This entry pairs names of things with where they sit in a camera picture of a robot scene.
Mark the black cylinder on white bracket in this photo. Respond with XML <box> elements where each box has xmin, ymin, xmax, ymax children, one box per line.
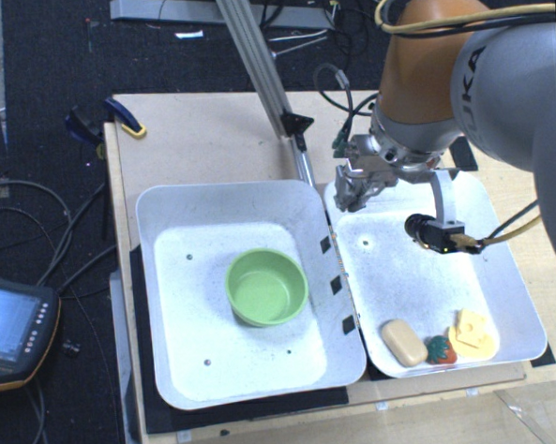
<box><xmin>399</xmin><ymin>167</ymin><xmax>469</xmax><ymax>258</ymax></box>

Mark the pale wood board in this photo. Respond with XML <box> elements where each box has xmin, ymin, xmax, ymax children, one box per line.
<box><xmin>112</xmin><ymin>69</ymin><xmax>528</xmax><ymax>422</ymax></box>

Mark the yellow cheese wedge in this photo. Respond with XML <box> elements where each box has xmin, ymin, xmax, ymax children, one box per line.
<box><xmin>446</xmin><ymin>306</ymin><xmax>498</xmax><ymax>363</ymax></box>

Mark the green bowl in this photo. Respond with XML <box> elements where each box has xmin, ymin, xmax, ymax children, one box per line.
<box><xmin>222</xmin><ymin>244</ymin><xmax>312</xmax><ymax>331</ymax></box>

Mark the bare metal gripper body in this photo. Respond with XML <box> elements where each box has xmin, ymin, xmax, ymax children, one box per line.
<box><xmin>341</xmin><ymin>128</ymin><xmax>446</xmax><ymax>196</ymax></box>

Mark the white plastic tray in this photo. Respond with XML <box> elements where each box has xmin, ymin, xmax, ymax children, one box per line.
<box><xmin>133</xmin><ymin>172</ymin><xmax>370</xmax><ymax>414</ymax></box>
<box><xmin>322</xmin><ymin>165</ymin><xmax>550</xmax><ymax>384</ymax></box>

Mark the tan bread roll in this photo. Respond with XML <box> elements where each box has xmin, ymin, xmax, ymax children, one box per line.
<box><xmin>380</xmin><ymin>317</ymin><xmax>430</xmax><ymax>369</ymax></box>

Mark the red strawberry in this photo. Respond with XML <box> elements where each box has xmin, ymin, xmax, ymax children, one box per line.
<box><xmin>424</xmin><ymin>334</ymin><xmax>458</xmax><ymax>367</ymax></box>

